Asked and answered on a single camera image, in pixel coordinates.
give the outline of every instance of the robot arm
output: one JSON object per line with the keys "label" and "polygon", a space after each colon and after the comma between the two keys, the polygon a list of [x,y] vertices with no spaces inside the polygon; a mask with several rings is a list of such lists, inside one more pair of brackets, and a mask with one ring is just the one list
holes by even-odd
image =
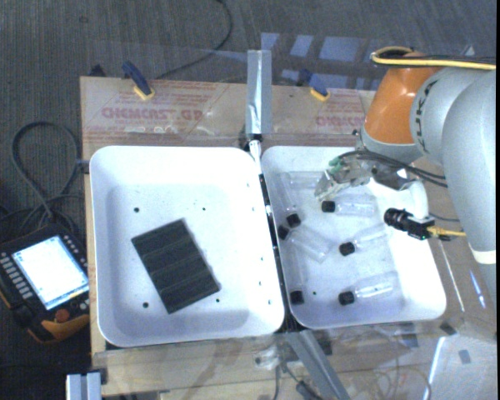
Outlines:
{"label": "robot arm", "polygon": [[481,68],[389,69],[356,151],[330,162],[315,196],[371,178],[399,189],[407,180],[396,171],[424,156],[444,172],[436,182],[447,184],[496,306],[496,69]]}

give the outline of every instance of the white tray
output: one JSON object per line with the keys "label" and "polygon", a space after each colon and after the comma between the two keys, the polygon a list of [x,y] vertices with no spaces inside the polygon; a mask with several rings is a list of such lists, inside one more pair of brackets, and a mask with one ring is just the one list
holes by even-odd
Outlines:
{"label": "white tray", "polygon": [[[276,224],[282,209],[279,192],[273,185],[282,172],[304,172],[323,170],[328,162],[351,148],[334,147],[271,147],[262,156],[272,211]],[[349,193],[370,193],[377,199],[377,212],[372,217],[341,216],[322,212],[313,190],[300,191],[297,195],[297,210],[304,225],[318,230],[325,238],[336,241],[354,235],[358,230],[383,221],[388,208],[406,209],[415,213],[427,209],[427,197],[422,184],[397,192],[371,181],[366,186],[349,188]],[[438,270],[433,261],[427,241],[417,240],[405,232],[390,230],[387,244],[344,257],[338,251],[319,263],[312,259],[298,259],[297,264],[304,274],[304,303],[291,304],[292,315],[305,327],[311,329],[340,328],[346,326],[422,321],[438,318],[446,308],[446,296]],[[280,257],[287,290],[299,284],[293,276],[293,245],[278,241]],[[356,281],[396,271],[400,287],[390,297],[362,304],[342,306],[338,294]]]}
{"label": "white tray", "polygon": [[[119,347],[273,333],[285,308],[252,158],[229,147],[124,147],[90,163],[102,335]],[[220,292],[168,314],[131,239],[184,218]]]}

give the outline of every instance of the black rectangular pad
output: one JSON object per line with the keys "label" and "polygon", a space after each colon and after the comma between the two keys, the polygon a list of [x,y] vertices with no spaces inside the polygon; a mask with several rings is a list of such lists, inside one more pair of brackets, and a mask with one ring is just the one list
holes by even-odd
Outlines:
{"label": "black rectangular pad", "polygon": [[220,290],[182,219],[132,243],[169,314]]}

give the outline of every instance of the yellow cable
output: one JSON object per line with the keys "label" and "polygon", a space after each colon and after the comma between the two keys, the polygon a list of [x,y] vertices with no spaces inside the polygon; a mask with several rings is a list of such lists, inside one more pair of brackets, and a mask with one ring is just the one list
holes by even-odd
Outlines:
{"label": "yellow cable", "polygon": [[453,61],[446,59],[422,59],[415,57],[380,57],[382,53],[389,51],[399,51],[404,53],[410,53],[413,50],[409,47],[401,46],[390,46],[383,47],[376,52],[370,54],[370,59],[374,63],[379,63],[382,65],[404,65],[409,67],[457,67],[457,68],[474,68],[481,70],[495,70],[497,68],[496,64],[488,62],[474,62],[474,61]]}
{"label": "yellow cable", "polygon": [[465,234],[463,231],[452,231],[452,230],[447,230],[442,227],[437,227],[435,225],[432,225],[431,227],[428,227],[427,230],[434,236],[458,236],[458,237],[466,237],[467,234]]}

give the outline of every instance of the button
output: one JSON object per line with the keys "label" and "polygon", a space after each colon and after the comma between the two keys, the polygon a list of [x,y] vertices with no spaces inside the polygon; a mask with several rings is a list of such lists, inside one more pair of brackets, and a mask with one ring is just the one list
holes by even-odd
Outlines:
{"label": "button", "polygon": [[70,318],[70,312],[66,308],[59,308],[56,311],[56,322],[65,323]]}

